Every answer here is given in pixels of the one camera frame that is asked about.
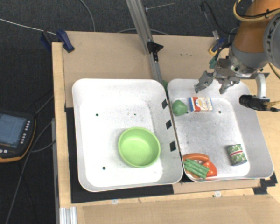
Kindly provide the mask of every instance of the metal pole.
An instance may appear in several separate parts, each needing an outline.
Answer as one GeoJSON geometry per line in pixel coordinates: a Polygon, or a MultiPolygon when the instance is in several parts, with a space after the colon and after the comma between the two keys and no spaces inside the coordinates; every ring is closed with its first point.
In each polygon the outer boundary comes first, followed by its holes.
{"type": "MultiPolygon", "coordinates": [[[[153,42],[153,36],[151,34],[147,17],[145,14],[144,6],[141,0],[126,0],[127,6],[130,10],[135,28],[142,41],[145,54],[149,54],[147,47],[148,42],[153,42]]],[[[153,72],[154,79],[162,84],[162,76],[158,61],[153,58],[153,53],[149,54],[149,61],[153,72]]]]}

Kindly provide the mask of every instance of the gray floor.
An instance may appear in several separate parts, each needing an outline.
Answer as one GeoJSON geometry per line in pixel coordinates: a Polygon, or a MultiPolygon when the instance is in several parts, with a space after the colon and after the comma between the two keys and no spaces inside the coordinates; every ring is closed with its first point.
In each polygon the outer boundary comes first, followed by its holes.
{"type": "MultiPolygon", "coordinates": [[[[118,32],[133,28],[125,0],[83,0],[93,14],[97,32],[118,32]]],[[[212,36],[200,11],[207,1],[222,29],[238,26],[232,14],[236,0],[143,0],[150,9],[151,29],[171,35],[212,36]]],[[[243,13],[245,3],[239,6],[243,13]]],[[[78,0],[0,0],[0,18],[26,26],[56,32],[59,28],[93,31],[87,10],[78,0]]],[[[35,113],[52,95],[51,54],[40,42],[41,32],[0,21],[0,107],[35,113]]],[[[37,116],[36,135],[54,117],[53,102],[37,116]]],[[[37,147],[51,142],[48,130],[37,147]]],[[[0,224],[4,223],[20,176],[20,162],[0,164],[0,224]]],[[[30,156],[9,223],[55,223],[52,150],[30,156]]]]}

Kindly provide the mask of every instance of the red pepper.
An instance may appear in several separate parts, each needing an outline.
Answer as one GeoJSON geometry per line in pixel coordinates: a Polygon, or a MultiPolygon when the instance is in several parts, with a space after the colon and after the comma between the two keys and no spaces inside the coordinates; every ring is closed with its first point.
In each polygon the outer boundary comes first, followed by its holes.
{"type": "Polygon", "coordinates": [[[211,161],[206,161],[203,166],[206,166],[207,168],[209,168],[210,170],[208,171],[208,173],[206,174],[206,177],[214,177],[217,176],[218,172],[217,172],[217,168],[216,166],[211,162],[211,161]]]}
{"type": "Polygon", "coordinates": [[[186,161],[186,159],[200,160],[202,162],[210,160],[210,158],[207,155],[199,153],[186,154],[182,157],[182,160],[186,161]]]}

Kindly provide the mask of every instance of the green vegetable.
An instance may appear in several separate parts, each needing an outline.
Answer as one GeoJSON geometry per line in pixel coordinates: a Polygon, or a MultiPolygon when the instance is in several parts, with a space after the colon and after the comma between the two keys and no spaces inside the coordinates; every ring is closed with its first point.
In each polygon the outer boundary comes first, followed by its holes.
{"type": "Polygon", "coordinates": [[[181,116],[185,114],[188,111],[188,107],[180,100],[176,100],[172,104],[172,112],[176,116],[181,116]]]}
{"type": "Polygon", "coordinates": [[[183,162],[185,169],[203,179],[206,178],[206,174],[210,170],[208,167],[203,166],[200,163],[197,163],[196,161],[192,159],[186,159],[186,161],[183,162]]]}

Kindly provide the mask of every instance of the green bowl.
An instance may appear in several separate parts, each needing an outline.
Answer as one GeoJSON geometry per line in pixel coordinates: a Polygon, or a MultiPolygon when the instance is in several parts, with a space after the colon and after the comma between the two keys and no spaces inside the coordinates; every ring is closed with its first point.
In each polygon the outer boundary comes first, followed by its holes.
{"type": "Polygon", "coordinates": [[[132,167],[144,168],[152,165],[160,156],[161,147],[157,137],[141,127],[126,129],[118,141],[122,159],[132,167]]]}

